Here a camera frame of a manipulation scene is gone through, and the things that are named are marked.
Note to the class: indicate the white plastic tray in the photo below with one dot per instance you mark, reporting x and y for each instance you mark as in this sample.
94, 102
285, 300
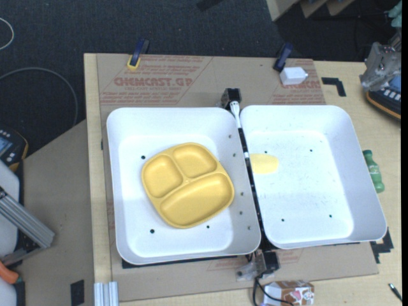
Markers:
134, 202
306, 186

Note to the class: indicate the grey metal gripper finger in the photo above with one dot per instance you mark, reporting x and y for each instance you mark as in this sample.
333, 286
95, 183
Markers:
385, 79
367, 80

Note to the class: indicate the yellow divided plate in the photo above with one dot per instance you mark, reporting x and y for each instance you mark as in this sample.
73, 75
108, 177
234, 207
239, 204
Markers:
188, 186

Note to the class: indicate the brown and white carton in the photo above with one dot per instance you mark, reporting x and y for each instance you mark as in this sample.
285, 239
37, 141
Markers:
293, 293

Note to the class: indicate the thin black and white rod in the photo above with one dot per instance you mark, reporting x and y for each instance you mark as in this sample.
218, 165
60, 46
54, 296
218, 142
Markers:
244, 148

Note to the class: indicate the yellow flat oval piece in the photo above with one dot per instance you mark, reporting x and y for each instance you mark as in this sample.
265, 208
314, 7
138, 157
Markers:
264, 164

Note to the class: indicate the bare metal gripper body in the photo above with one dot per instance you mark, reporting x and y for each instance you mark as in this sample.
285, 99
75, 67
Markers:
384, 57

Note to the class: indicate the brown cardboard board red print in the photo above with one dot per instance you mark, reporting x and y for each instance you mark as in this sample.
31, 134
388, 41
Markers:
197, 75

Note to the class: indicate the green plastic bottle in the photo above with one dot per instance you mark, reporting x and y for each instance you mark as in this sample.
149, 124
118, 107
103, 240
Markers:
373, 171

